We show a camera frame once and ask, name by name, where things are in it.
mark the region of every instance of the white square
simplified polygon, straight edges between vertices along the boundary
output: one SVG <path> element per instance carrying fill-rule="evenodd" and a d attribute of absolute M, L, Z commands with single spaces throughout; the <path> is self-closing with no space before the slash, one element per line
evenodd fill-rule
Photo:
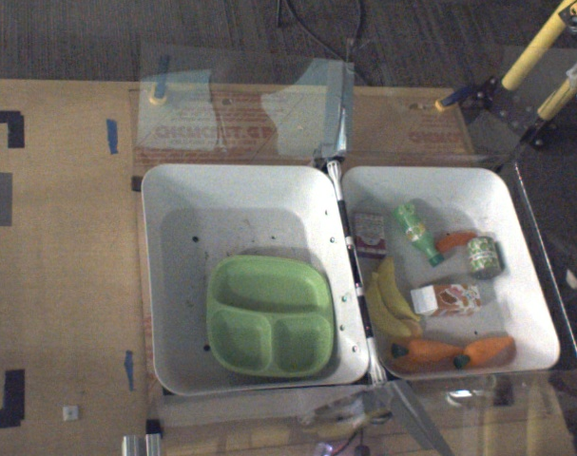
<path fill-rule="evenodd" d="M 79 406 L 63 406 L 62 419 L 66 421 L 76 421 L 79 419 Z"/>

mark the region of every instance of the small carton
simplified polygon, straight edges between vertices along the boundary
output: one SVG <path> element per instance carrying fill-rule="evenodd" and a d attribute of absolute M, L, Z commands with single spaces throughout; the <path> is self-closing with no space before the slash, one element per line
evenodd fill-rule
<path fill-rule="evenodd" d="M 429 285 L 412 290 L 411 296 L 414 311 L 426 316 L 470 315 L 482 306 L 475 285 Z"/>
<path fill-rule="evenodd" d="M 361 257 L 384 258 L 387 255 L 385 226 L 381 215 L 355 214 L 356 250 Z"/>

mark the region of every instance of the toy carrot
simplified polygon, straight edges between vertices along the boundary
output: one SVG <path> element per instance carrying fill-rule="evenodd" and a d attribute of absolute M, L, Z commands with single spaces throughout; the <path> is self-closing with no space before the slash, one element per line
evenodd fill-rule
<path fill-rule="evenodd" d="M 463 348 L 424 338 L 410 338 L 392 344 L 394 358 L 405 357 L 413 363 L 436 363 L 463 353 Z"/>
<path fill-rule="evenodd" d="M 455 247 L 467 245 L 468 241 L 477 236 L 478 235 L 475 232 L 470 231 L 447 233 L 436 242 L 436 250 L 441 254 L 446 254 L 449 250 Z"/>
<path fill-rule="evenodd" d="M 511 336 L 479 339 L 455 356 L 453 363 L 460 370 L 482 367 L 496 362 L 501 355 L 511 354 L 514 349 L 514 338 Z"/>

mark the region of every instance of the black cable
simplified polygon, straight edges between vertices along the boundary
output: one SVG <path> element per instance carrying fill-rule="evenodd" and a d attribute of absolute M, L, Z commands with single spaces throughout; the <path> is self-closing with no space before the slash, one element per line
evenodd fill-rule
<path fill-rule="evenodd" d="M 363 433 L 363 430 L 361 429 L 354 432 L 343 446 L 341 446 L 339 449 L 337 449 L 337 451 L 334 451 L 332 453 L 332 456 L 337 456 L 338 454 L 342 453 L 345 449 L 347 449 L 359 433 Z"/>
<path fill-rule="evenodd" d="M 338 52 L 336 52 L 332 47 L 330 47 L 328 44 L 326 44 L 312 30 L 310 30 L 307 27 L 305 22 L 298 16 L 297 11 L 295 10 L 295 7 L 292 3 L 292 0 L 284 0 L 284 1 L 286 3 L 286 8 L 288 9 L 288 11 L 292 15 L 292 17 L 295 19 L 295 21 L 301 27 L 301 29 L 311 39 L 313 39 L 315 42 L 317 42 L 320 46 L 322 46 L 329 54 L 331 54 L 336 59 L 338 59 L 340 61 L 349 62 L 349 60 L 352 57 L 352 52 L 354 50 L 354 46 L 356 45 L 356 42 L 360 38 L 362 27 L 364 25 L 364 4 L 362 3 L 362 0 L 354 0 L 356 2 L 356 21 L 357 21 L 357 23 L 356 23 L 356 29 L 354 31 L 353 37 L 351 39 L 348 39 L 347 52 L 346 52 L 345 56 L 341 56 Z M 278 13 L 276 16 L 278 27 L 280 27 L 280 25 L 281 25 L 281 16 L 280 15 L 281 15 L 281 2 L 280 2 L 280 0 L 278 0 Z M 359 74 L 357 71 L 354 71 L 354 73 L 362 82 L 366 83 L 366 80 L 363 78 L 363 76 L 361 74 Z"/>
<path fill-rule="evenodd" d="M 364 445 L 364 428 L 360 430 L 360 444 L 354 449 L 354 456 L 371 456 L 371 449 Z"/>

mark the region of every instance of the white bin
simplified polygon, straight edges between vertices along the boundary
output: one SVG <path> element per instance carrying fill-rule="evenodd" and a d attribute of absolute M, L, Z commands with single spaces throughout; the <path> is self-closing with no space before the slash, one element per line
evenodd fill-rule
<path fill-rule="evenodd" d="M 472 317 L 426 320 L 426 336 L 464 344 L 476 336 L 509 333 L 516 355 L 500 371 L 545 370 L 556 363 L 558 337 L 510 193 L 498 176 L 471 168 L 356 167 L 342 184 L 350 218 L 357 211 L 385 217 L 389 255 L 406 295 L 424 283 L 464 276 L 467 265 L 455 255 L 432 269 L 390 217 L 400 203 L 415 200 L 433 232 L 474 228 L 497 239 L 506 270 L 478 282 L 483 309 Z M 323 173 L 303 166 L 161 165 L 145 175 L 143 200 L 154 366 L 168 390 L 200 395 L 342 385 L 366 373 L 369 352 L 354 278 L 335 191 Z M 243 376 L 222 367 L 206 350 L 206 279 L 219 261 L 238 254 L 306 261 L 327 277 L 336 338 L 321 373 L 300 380 Z M 360 266 L 366 283 L 375 261 L 361 260 Z M 375 340 L 379 352 L 386 351 L 386 340 Z M 396 375 L 437 378 L 496 371 Z"/>

